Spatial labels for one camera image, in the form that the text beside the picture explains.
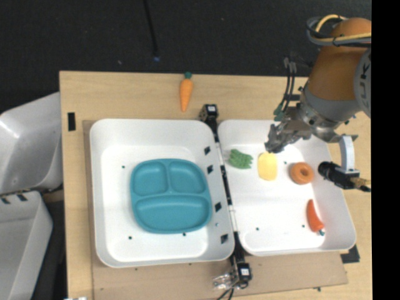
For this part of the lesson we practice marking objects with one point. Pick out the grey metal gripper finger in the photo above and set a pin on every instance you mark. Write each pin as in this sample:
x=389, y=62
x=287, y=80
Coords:
x=280, y=144
x=271, y=141

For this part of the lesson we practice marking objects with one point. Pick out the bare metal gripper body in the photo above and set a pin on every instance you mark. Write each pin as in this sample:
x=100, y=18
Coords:
x=307, y=125

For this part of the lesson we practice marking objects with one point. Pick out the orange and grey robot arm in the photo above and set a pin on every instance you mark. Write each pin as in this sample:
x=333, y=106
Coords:
x=336, y=73

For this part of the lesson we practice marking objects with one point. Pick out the yellow rounded toy block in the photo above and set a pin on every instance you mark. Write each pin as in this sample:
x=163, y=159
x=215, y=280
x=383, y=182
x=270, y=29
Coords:
x=267, y=167

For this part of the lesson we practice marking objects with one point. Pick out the green pea pods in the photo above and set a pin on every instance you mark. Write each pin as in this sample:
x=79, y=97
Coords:
x=240, y=159

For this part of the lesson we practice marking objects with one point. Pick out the orange doughnut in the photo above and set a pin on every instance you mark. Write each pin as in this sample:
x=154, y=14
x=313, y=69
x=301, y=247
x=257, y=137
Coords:
x=297, y=178

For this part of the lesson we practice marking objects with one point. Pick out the thin black and white rod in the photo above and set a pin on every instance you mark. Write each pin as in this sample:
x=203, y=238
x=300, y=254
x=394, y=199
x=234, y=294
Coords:
x=225, y=180

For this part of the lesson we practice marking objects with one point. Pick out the white plastic tray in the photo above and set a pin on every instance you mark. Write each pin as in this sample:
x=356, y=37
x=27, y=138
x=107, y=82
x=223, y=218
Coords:
x=275, y=217
x=115, y=183

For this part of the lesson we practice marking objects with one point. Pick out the red-orange chili pepper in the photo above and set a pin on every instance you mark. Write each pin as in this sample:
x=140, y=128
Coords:
x=313, y=219

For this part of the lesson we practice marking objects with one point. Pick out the orange carrot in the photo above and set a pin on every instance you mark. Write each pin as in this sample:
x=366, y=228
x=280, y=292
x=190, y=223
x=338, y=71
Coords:
x=186, y=92

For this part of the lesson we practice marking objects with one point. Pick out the blue divided plate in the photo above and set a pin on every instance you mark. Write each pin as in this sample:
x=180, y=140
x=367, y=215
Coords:
x=170, y=195

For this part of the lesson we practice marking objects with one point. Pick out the black cylinder on white bracket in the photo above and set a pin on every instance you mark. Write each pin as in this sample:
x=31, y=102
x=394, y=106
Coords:
x=339, y=172

